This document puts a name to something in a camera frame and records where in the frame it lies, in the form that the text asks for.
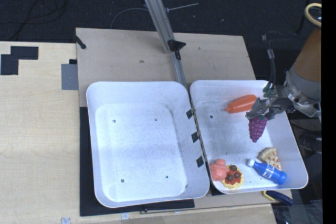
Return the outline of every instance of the toy carrot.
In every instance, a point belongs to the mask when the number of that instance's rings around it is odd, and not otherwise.
[[[242,111],[249,111],[256,102],[257,97],[254,94],[248,94],[238,99],[233,100],[227,105],[225,111],[230,113],[237,113]]]

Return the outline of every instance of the pizza slice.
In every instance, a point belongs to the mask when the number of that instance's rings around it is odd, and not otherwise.
[[[268,163],[275,168],[281,170],[281,165],[277,153],[277,149],[275,147],[267,147],[264,148],[258,156],[258,159],[264,163]]]

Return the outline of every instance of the yellow ring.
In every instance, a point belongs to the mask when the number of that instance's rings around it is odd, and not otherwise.
[[[322,8],[322,4],[319,4],[319,3],[311,3],[309,4],[305,9],[305,16],[306,18],[313,24],[315,24],[316,26],[318,27],[321,27],[322,28],[322,22],[319,22],[318,20],[316,20],[315,18],[313,18],[310,13],[309,13],[309,9],[312,8],[312,7],[318,7],[318,8]]]

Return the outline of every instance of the blue handle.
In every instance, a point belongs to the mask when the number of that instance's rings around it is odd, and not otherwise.
[[[268,190],[266,191],[266,194],[277,201],[283,202],[287,206],[293,205],[293,199],[282,193],[279,193],[274,190]]]

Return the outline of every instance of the black clamp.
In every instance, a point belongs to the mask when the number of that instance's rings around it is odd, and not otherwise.
[[[185,45],[186,43],[181,42],[181,41],[177,41],[173,39],[168,40],[168,46],[170,48],[170,51],[175,52],[175,57],[177,58],[177,60],[181,59],[180,49],[182,49]]]

